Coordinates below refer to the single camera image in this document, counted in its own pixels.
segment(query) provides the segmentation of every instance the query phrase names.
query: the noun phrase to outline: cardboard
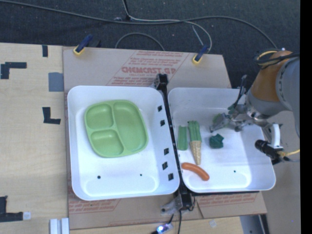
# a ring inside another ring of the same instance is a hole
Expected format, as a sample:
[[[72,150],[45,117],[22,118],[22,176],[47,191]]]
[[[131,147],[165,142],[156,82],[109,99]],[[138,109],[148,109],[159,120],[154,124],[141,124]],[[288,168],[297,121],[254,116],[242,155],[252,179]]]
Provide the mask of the cardboard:
[[[167,222],[161,207],[174,196],[147,196],[126,199],[83,201],[71,187],[68,142],[67,93],[79,85],[152,86],[156,75],[168,75],[168,92],[175,87],[231,88],[220,55],[204,55],[192,63],[195,53],[86,48],[76,56],[72,47],[63,48],[65,126],[68,173],[68,209],[70,229]],[[261,193],[197,196],[193,211],[183,219],[203,219],[250,214],[264,214]]]

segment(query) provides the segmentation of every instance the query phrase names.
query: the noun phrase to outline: waffle cone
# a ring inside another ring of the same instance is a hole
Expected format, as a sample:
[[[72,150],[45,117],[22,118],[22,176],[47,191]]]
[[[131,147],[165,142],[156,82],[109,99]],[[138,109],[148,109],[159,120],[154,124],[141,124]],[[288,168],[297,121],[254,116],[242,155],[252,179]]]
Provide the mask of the waffle cone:
[[[194,156],[194,160],[196,165],[200,165],[201,162],[201,141],[200,140],[193,140],[190,142],[191,150]]]

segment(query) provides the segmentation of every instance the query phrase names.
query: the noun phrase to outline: toy sausage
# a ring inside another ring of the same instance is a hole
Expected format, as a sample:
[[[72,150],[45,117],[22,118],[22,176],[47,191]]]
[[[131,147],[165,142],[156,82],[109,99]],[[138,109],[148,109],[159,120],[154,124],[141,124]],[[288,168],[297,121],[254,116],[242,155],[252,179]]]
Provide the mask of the toy sausage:
[[[194,165],[194,164],[191,164],[188,162],[184,162],[184,163],[182,163],[181,167],[182,167],[182,169],[189,170],[189,171],[196,173],[204,181],[208,181],[210,178],[208,173],[206,173],[202,168],[200,168],[197,165]]]

